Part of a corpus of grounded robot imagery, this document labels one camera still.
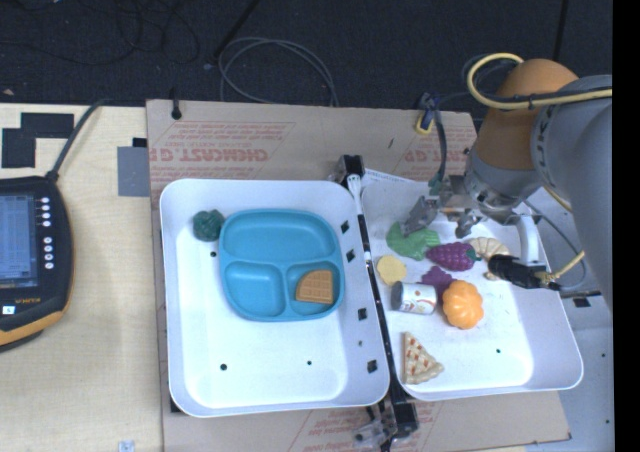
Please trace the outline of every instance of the toy can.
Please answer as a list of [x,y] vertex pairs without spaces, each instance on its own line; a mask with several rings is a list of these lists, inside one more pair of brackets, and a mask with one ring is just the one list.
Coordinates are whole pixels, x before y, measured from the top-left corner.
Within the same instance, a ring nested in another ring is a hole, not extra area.
[[437,303],[438,295],[431,285],[398,281],[391,287],[391,308],[394,310],[430,315]]

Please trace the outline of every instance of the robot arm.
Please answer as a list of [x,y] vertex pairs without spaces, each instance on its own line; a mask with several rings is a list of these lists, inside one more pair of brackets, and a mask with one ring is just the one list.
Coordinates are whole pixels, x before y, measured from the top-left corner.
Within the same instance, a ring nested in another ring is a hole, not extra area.
[[[475,88],[474,74],[505,58],[515,68],[488,98]],[[585,260],[613,310],[612,77],[578,78],[554,61],[495,54],[474,65],[467,83],[489,106],[462,178],[471,205],[509,224],[513,209],[541,186],[566,201]]]

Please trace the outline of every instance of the pizza slice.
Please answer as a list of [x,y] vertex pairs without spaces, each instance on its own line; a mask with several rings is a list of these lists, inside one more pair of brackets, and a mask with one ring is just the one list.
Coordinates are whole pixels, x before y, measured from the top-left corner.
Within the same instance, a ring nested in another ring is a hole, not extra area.
[[436,377],[444,370],[442,363],[438,363],[408,331],[404,333],[404,382],[419,384]]

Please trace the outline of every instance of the orange pumpkin toy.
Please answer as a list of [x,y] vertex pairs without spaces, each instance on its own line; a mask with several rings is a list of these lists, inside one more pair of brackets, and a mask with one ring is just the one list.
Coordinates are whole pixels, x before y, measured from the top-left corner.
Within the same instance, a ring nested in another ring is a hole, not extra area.
[[449,324],[460,329],[471,329],[484,317],[482,296],[475,285],[464,280],[451,282],[444,291],[442,309]]

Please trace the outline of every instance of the white tray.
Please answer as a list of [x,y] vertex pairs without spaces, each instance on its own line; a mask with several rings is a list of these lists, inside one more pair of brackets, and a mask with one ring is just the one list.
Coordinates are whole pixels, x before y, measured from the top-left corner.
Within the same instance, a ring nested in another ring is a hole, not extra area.
[[[258,322],[241,317],[227,302],[219,258],[211,256],[219,241],[197,240],[193,216],[201,210],[228,217],[267,208],[314,212],[335,231],[344,253],[345,290],[340,306],[326,317]],[[182,179],[164,189],[160,218],[169,388],[185,413],[213,417],[366,406],[385,396],[386,354],[355,202],[346,189],[327,181]]]
[[[400,257],[386,243],[391,225],[403,222],[421,195],[428,195],[426,183],[376,182],[363,190],[363,209],[369,231],[374,265],[386,254],[400,258],[407,266],[405,282],[420,281],[434,264]],[[456,242],[455,223],[443,214],[429,225],[442,244]],[[495,237],[514,256],[520,254],[515,226],[483,221],[472,228],[472,237]],[[540,252],[544,256],[542,245]],[[546,256],[539,259],[546,263]],[[450,273],[471,282],[482,295],[484,318],[473,329],[451,326],[441,305],[431,315],[394,311],[391,287],[378,279],[378,287],[389,328],[395,367],[403,369],[402,336],[412,332],[427,351],[444,365],[438,377],[418,385],[405,385],[416,399],[435,401],[454,398],[539,390],[561,390],[582,379],[582,358],[558,292],[523,289],[507,281],[490,281],[485,261],[469,271]]]

